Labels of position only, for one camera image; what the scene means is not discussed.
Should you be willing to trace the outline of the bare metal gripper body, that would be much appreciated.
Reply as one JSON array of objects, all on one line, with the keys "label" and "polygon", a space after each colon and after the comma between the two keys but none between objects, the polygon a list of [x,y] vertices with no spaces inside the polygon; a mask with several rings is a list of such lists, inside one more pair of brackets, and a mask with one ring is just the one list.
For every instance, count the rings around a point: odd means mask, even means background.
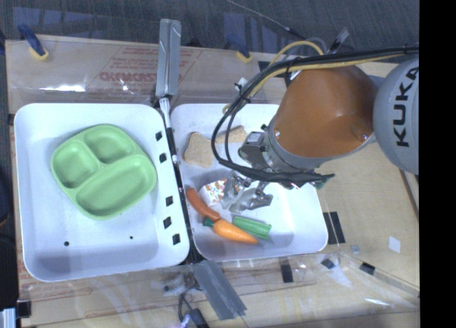
[{"label": "bare metal gripper body", "polygon": [[264,144],[264,132],[251,132],[238,150],[239,157],[252,167],[244,174],[259,181],[280,181],[278,173],[275,173],[264,158],[267,147]]}]

